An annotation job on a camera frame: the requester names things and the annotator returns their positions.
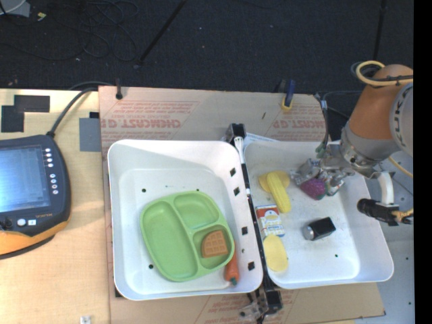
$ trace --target purple object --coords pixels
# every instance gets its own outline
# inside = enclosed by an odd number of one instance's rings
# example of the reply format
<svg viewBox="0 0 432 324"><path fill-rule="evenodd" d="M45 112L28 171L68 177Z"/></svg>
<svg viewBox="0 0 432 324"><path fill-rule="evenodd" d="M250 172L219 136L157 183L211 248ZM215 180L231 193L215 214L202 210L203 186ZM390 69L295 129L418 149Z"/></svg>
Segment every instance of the purple object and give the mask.
<svg viewBox="0 0 432 324"><path fill-rule="evenodd" d="M300 188L304 193L315 200L324 198L326 193L324 181L317 178L309 179L308 181L303 182L300 185Z"/></svg>

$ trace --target white plastic tray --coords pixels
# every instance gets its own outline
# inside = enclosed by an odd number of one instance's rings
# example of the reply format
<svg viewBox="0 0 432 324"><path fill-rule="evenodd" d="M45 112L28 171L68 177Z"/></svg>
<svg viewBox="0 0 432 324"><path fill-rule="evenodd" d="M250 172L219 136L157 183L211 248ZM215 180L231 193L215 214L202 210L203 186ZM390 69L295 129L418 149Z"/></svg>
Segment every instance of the white plastic tray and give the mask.
<svg viewBox="0 0 432 324"><path fill-rule="evenodd" d="M246 147L250 189L254 206L273 204L272 195L258 177L273 170L296 171L309 157L316 157L317 142L253 142ZM361 175L346 178L334 196L314 200L291 181L287 187L292 210L280 214L286 234L282 237L288 268L269 270L271 279L286 289L335 284L386 281L394 265L381 226L358 212L357 202L370 198ZM302 228L316 219L330 217L336 230L315 241L306 240Z"/></svg>
<svg viewBox="0 0 432 324"><path fill-rule="evenodd" d="M120 294L130 300L148 300L245 293L260 286L263 268L240 159L232 145L220 141L120 140L111 146L107 159L114 281ZM236 286L224 280L224 269L175 282L165 279L156 267L151 268L153 261L140 231L141 211L152 200L190 190L211 196L228 222L240 272Z"/></svg>

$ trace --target black floor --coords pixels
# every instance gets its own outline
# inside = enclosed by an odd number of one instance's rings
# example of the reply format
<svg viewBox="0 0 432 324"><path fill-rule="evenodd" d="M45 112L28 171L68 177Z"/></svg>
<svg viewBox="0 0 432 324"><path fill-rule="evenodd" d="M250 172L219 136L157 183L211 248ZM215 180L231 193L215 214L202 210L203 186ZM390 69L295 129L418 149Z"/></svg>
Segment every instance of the black floor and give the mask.
<svg viewBox="0 0 432 324"><path fill-rule="evenodd" d="M161 34L181 1L27 0L25 17L5 8L0 88L119 78L122 86L272 92L294 79L295 92L346 93L328 96L338 139L363 88L353 63L414 68L414 0L187 0Z"/></svg>

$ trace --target yellow cable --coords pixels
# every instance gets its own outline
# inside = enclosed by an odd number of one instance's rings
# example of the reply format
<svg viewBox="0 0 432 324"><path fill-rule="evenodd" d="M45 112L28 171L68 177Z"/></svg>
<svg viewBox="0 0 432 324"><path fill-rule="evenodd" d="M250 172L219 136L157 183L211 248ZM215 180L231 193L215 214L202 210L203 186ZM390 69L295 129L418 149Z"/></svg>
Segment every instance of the yellow cable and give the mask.
<svg viewBox="0 0 432 324"><path fill-rule="evenodd" d="M380 81L380 80L374 80L374 79L366 78L365 76L362 75L360 70L364 66L368 66L368 65L378 65L380 68L385 67L383 63L381 63L379 61L374 61L374 60L364 61L360 65L358 65L356 67L357 78L366 84L370 84L373 86L389 86L389 85L407 84L407 83L411 83L413 81L413 78L401 79L401 80L387 80L387 81Z"/></svg>
<svg viewBox="0 0 432 324"><path fill-rule="evenodd" d="M393 163L393 165L398 168L402 173L409 176L411 179L414 178L413 174L407 171L405 168L403 168L398 162L394 160L392 156L389 157L389 161Z"/></svg>

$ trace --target gray floor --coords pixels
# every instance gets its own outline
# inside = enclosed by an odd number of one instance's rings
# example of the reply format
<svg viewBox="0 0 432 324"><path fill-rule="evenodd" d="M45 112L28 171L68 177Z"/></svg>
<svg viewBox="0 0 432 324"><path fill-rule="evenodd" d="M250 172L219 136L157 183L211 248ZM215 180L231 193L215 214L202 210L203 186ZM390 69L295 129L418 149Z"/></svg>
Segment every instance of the gray floor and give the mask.
<svg viewBox="0 0 432 324"><path fill-rule="evenodd" d="M393 158L403 168L413 173L412 157L402 151L393 154ZM394 171L394 196L395 203L400 210L409 210L414 206L413 179L405 175L392 165L390 161L384 161L382 168ZM367 182L371 198L379 200L381 192L375 180ZM381 223L384 236L387 240L391 256L394 261L394 274L386 282L378 283L378 288L383 299L385 316L367 319L357 319L356 324L413 324L415 323L414 301L414 224L402 224L390 227Z"/></svg>

